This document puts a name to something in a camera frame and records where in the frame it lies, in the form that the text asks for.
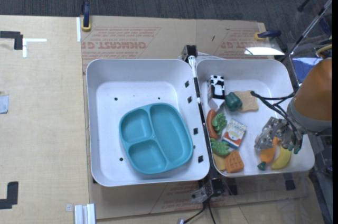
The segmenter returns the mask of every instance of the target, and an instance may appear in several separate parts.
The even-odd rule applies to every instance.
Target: white strip
[[[81,19],[80,17],[76,18],[76,32],[78,35],[78,42],[81,42]]]
[[[22,57],[27,58],[27,43],[28,42],[47,42],[46,38],[23,38],[22,39]]]

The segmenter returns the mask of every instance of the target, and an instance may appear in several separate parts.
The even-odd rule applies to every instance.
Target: toy banana
[[[284,168],[290,161],[291,151],[288,149],[284,149],[282,145],[280,145],[280,152],[278,157],[272,162],[271,169],[280,170]]]

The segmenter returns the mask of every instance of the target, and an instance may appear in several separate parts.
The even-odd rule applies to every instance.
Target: toy green pepper
[[[226,103],[230,111],[236,111],[243,105],[241,99],[234,92],[226,95]]]

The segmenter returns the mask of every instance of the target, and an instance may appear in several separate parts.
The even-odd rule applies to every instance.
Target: blue plate
[[[126,113],[119,131],[126,154],[140,173],[165,172],[192,156],[188,129],[177,109],[169,104],[151,104]]]

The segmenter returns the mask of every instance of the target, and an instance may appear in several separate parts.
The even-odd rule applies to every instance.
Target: blue clamp
[[[83,31],[90,31],[89,1],[83,1],[81,11],[83,15],[81,28]]]
[[[281,31],[279,30],[270,30],[262,33],[255,33],[255,39],[256,40],[265,40],[265,38],[268,37],[278,37],[281,35]]]

